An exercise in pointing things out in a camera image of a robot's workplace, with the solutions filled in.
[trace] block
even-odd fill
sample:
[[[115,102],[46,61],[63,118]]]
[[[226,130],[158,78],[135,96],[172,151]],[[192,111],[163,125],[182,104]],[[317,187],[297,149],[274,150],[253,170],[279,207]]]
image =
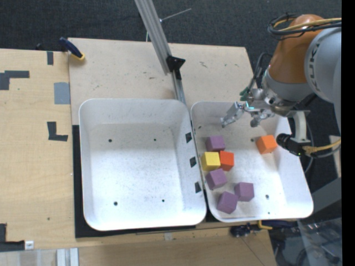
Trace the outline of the block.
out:
[[[234,153],[227,151],[220,151],[220,168],[224,171],[230,171],[234,167]]]
[[[210,190],[222,187],[227,183],[228,179],[223,171],[223,169],[218,168],[217,170],[210,171],[206,176],[206,182]]]
[[[204,171],[216,170],[221,166],[218,152],[204,152],[201,157],[201,166]]]
[[[208,137],[205,142],[205,145],[206,145],[206,150],[208,152],[219,152],[226,148],[226,144],[224,143],[224,138],[221,135]]]
[[[273,135],[266,135],[256,141],[256,146],[260,154],[267,154],[277,148],[277,143]]]
[[[218,198],[216,209],[230,214],[237,208],[237,202],[238,197],[235,194],[225,191]]]
[[[239,182],[234,187],[234,194],[239,201],[249,202],[254,198],[254,184],[249,182]]]

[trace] dark background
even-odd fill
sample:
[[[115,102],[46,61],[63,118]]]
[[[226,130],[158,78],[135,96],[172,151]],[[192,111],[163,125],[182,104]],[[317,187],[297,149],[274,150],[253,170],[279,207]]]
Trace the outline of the dark background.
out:
[[[252,68],[277,41],[266,31],[284,13],[341,18],[342,0],[153,0],[168,42],[245,47]],[[145,41],[146,30],[134,0],[0,0],[0,48],[60,51],[60,37]],[[333,105],[319,98],[301,108],[316,146],[339,136]],[[308,158],[302,158],[306,168]],[[316,159],[307,172],[311,192],[337,177],[332,157]]]

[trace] purple block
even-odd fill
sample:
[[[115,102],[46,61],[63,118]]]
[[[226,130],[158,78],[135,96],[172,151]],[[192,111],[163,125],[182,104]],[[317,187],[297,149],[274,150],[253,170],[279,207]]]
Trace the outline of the purple block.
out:
[[[254,184],[248,182],[239,182],[234,187],[234,192],[239,201],[248,202],[254,198]]]
[[[227,183],[227,177],[223,169],[218,168],[217,170],[210,171],[206,176],[206,182],[209,185],[210,190],[222,187]]]
[[[205,144],[208,152],[219,152],[226,148],[223,136],[220,135],[208,137]]]
[[[237,202],[238,196],[225,191],[218,198],[217,210],[230,214],[237,208]]]

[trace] yellow block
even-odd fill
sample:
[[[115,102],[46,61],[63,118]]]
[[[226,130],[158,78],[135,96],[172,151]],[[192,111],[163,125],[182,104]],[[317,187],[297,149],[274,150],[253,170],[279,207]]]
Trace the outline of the yellow block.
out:
[[[216,170],[221,166],[218,152],[204,152],[201,157],[201,166],[204,171]]]

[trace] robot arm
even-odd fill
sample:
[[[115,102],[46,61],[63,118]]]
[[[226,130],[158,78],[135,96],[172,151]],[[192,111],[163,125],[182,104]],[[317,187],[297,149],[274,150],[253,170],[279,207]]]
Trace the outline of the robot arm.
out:
[[[275,26],[290,19],[293,21],[288,28],[275,30]],[[252,127],[275,114],[292,117],[295,135],[281,134],[276,140],[291,153],[301,155],[305,152],[302,147],[310,144],[306,137],[307,112],[293,107],[309,94],[334,104],[341,131],[341,19],[286,15],[273,20],[268,30],[280,40],[269,66],[263,73],[257,66],[249,86],[241,93],[245,102],[233,104],[221,119],[222,127],[244,112],[251,114]],[[253,88],[261,74],[260,88]]]

